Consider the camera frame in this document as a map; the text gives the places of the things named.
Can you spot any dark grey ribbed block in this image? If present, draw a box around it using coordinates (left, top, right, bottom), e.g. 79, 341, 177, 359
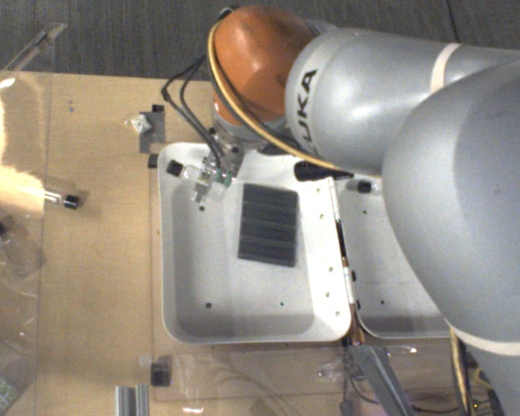
237, 183, 300, 269

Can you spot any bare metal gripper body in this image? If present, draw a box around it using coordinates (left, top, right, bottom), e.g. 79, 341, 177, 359
201, 133, 246, 186

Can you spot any pale wood board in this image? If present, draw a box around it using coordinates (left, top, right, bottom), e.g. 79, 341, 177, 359
0, 68, 460, 416

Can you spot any clear plastic bottle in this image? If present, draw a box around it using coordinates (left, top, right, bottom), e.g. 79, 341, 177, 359
315, 356, 361, 380

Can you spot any black cylinder on white bracket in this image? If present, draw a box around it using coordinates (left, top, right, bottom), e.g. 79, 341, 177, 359
293, 159, 355, 182

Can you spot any crumpled clear plastic wrapper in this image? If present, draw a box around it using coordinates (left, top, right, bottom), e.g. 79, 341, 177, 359
124, 114, 153, 135

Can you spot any thin black and white rod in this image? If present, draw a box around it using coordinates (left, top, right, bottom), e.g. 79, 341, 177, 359
328, 176, 366, 347

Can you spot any white plastic tray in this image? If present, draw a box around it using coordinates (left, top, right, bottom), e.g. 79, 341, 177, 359
156, 141, 353, 346
335, 174, 452, 340

